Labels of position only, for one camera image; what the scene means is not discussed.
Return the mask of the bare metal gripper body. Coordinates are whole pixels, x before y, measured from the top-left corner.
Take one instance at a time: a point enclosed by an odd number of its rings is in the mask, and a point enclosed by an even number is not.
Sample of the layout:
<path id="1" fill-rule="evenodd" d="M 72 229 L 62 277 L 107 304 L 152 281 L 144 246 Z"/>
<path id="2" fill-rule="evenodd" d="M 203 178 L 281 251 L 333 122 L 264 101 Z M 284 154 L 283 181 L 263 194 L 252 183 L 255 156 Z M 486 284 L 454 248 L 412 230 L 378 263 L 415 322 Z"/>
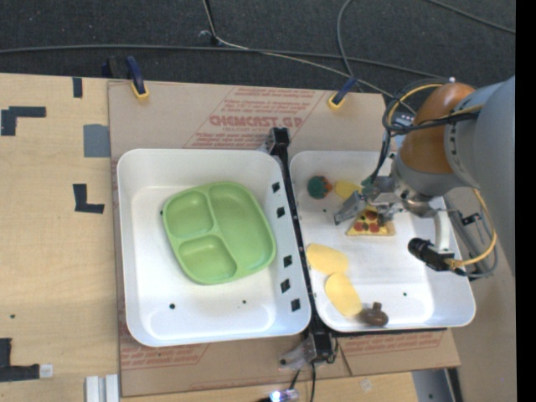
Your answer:
<path id="1" fill-rule="evenodd" d="M 362 194 L 375 208 L 394 205 L 398 207 L 397 213 L 409 212 L 419 218 L 433 218 L 438 213 L 438 209 L 430 205 L 432 197 L 418 193 L 394 176 L 367 178 L 362 183 Z"/>

